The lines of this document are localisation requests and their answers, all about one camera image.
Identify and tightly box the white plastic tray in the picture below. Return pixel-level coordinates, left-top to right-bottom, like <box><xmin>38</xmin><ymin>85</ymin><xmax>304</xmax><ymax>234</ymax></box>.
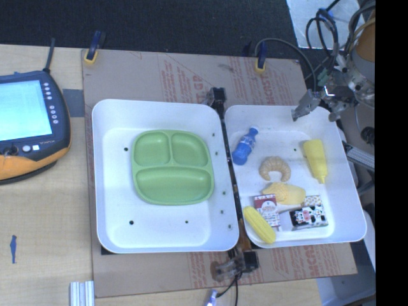
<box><xmin>224</xmin><ymin>104</ymin><xmax>368</xmax><ymax>249</ymax></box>
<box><xmin>91</xmin><ymin>98</ymin><xmax>240</xmax><ymax>254</ymax></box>

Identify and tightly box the thin black and white rod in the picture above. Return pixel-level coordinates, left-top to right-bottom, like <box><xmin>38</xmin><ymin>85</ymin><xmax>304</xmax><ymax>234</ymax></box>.
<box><xmin>215</xmin><ymin>103</ymin><xmax>247</xmax><ymax>256</ymax></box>

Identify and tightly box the tan croissant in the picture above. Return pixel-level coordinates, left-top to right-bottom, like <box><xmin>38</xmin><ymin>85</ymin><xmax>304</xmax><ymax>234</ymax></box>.
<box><xmin>258</xmin><ymin>156</ymin><xmax>292</xmax><ymax>183</ymax></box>

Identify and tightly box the black cylinder on white bracket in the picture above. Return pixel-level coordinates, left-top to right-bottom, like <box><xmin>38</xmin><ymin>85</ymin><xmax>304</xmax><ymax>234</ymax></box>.
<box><xmin>353</xmin><ymin>106</ymin><xmax>376</xmax><ymax>147</ymax></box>

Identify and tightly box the blue bottle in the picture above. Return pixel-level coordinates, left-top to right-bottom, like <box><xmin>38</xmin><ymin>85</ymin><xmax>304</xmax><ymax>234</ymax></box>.
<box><xmin>231</xmin><ymin>126</ymin><xmax>260</xmax><ymax>166</ymax></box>

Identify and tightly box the green divided plate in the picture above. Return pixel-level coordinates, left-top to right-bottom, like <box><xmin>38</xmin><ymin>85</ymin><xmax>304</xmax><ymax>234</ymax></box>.
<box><xmin>131</xmin><ymin>129</ymin><xmax>215</xmax><ymax>207</ymax></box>

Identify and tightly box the brown cardboard board red print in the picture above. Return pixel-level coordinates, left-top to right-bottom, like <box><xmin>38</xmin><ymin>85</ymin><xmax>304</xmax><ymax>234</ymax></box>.
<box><xmin>81</xmin><ymin>48</ymin><xmax>358</xmax><ymax>298</ymax></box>

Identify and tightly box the cow print carton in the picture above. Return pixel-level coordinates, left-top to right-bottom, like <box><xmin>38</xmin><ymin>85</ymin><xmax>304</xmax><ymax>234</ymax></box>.
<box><xmin>289</xmin><ymin>203</ymin><xmax>330</xmax><ymax>232</ymax></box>

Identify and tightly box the black block with thin wires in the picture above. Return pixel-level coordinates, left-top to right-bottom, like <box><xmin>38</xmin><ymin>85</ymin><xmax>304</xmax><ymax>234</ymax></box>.
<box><xmin>243</xmin><ymin>250</ymin><xmax>260</xmax><ymax>272</ymax></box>
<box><xmin>206</xmin><ymin>87</ymin><xmax>228</xmax><ymax>108</ymax></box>

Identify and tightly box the yellow squeeze bottle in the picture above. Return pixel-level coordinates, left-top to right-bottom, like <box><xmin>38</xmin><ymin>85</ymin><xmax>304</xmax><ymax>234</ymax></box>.
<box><xmin>302</xmin><ymin>138</ymin><xmax>329</xmax><ymax>185</ymax></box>

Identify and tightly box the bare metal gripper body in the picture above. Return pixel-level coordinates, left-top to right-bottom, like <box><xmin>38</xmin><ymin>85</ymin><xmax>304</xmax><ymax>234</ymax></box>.
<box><xmin>319</xmin><ymin>73</ymin><xmax>376</xmax><ymax>109</ymax></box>

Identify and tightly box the red and white carton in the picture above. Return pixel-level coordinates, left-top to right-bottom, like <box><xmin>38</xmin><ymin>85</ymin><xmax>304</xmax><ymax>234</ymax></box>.
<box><xmin>253</xmin><ymin>193</ymin><xmax>283</xmax><ymax>233</ymax></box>

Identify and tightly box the yellow corn cob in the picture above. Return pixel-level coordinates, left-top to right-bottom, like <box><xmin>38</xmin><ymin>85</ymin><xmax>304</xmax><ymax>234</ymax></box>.
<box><xmin>261</xmin><ymin>182</ymin><xmax>307</xmax><ymax>206</ymax></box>
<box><xmin>242</xmin><ymin>205</ymin><xmax>277</xmax><ymax>245</ymax></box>

